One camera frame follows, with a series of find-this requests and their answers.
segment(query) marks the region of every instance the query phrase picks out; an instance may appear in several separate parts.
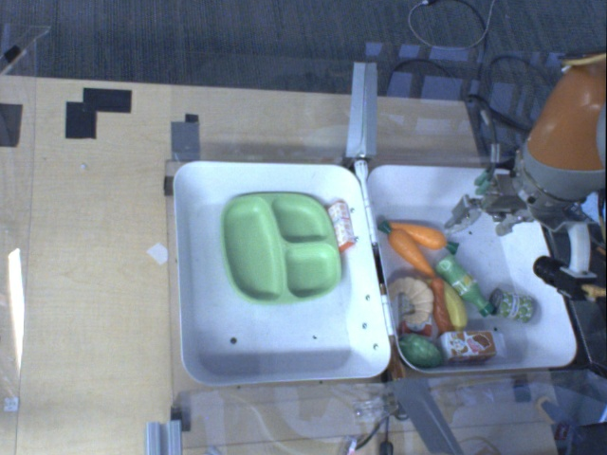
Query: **silver bracket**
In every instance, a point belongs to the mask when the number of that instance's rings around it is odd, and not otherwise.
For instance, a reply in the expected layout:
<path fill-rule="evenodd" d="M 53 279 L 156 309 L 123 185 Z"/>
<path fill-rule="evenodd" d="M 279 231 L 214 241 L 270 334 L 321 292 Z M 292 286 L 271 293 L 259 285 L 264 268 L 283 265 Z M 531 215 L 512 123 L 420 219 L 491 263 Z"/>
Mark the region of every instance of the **silver bracket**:
<path fill-rule="evenodd" d="M 377 65 L 354 63 L 346 159 L 377 153 Z"/>
<path fill-rule="evenodd" d="M 181 421 L 148 423 L 145 428 L 145 455 L 182 455 Z"/>

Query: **white sticker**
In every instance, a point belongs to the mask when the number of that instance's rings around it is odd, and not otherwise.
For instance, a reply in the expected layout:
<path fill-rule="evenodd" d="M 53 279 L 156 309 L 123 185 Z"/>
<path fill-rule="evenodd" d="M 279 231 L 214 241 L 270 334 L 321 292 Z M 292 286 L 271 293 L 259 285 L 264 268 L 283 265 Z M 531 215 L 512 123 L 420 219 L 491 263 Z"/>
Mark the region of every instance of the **white sticker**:
<path fill-rule="evenodd" d="M 12 398 L 4 398 L 4 411 L 5 412 L 16 412 L 19 410 L 19 398 L 17 396 Z"/>
<path fill-rule="evenodd" d="M 169 261 L 169 250 L 161 243 L 156 243 L 147 253 L 156 260 L 158 264 L 165 264 Z"/>

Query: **green plate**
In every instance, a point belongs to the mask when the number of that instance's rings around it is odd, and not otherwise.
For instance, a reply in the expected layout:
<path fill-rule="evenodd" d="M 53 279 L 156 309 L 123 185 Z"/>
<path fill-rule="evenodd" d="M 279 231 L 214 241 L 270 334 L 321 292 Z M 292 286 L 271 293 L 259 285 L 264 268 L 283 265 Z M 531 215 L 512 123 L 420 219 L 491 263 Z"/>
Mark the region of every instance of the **green plate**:
<path fill-rule="evenodd" d="M 292 303 L 317 298 L 340 282 L 335 231 L 324 207 L 299 193 L 253 193 L 222 213 L 224 262 L 246 299 Z"/>

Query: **green bottle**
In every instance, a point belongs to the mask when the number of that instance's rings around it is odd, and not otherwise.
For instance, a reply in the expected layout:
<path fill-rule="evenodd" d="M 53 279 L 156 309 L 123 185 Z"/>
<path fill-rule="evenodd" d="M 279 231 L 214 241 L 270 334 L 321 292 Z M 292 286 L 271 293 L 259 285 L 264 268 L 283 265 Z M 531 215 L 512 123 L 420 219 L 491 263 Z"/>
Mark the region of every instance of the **green bottle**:
<path fill-rule="evenodd" d="M 491 315 L 495 311 L 495 307 L 483 297 L 476 280 L 451 253 L 446 253 L 443 259 L 436 264 L 435 270 L 462 299 L 474 304 L 483 317 Z"/>

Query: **white cable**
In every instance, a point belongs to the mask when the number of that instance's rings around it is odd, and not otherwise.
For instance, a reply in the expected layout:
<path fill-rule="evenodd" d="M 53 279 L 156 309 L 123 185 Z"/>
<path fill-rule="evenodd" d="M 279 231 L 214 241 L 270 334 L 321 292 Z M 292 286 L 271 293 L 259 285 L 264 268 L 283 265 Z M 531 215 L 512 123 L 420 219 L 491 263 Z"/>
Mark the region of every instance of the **white cable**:
<path fill-rule="evenodd" d="M 485 38 L 487 37 L 487 34 L 489 32 L 489 25 L 491 23 L 491 17 L 493 16 L 493 7 L 495 6 L 495 2 L 496 1 L 497 0 L 491 0 L 491 5 L 489 6 L 489 13 L 488 13 L 488 16 L 487 16 L 487 24 L 485 25 L 485 30 L 483 31 L 483 34 L 476 41 L 474 41 L 472 44 L 466 45 L 465 47 L 447 47 L 447 46 L 434 45 L 434 44 L 429 43 L 428 41 L 424 40 L 423 37 L 421 37 L 417 32 L 415 32 L 413 23 L 411 22 L 411 17 L 413 16 L 414 12 L 417 9 L 419 9 L 420 7 L 427 7 L 430 4 L 430 2 L 428 0 L 422 0 L 421 2 L 419 2 L 418 4 L 416 4 L 409 11 L 409 16 L 407 17 L 407 22 L 409 23 L 409 29 L 414 34 L 414 36 L 422 44 L 424 44 L 424 45 L 426 45 L 428 47 L 433 47 L 433 48 L 439 49 L 439 50 L 468 50 L 468 49 L 472 49 L 473 47 L 476 47 L 479 44 L 481 44 L 485 40 Z"/>

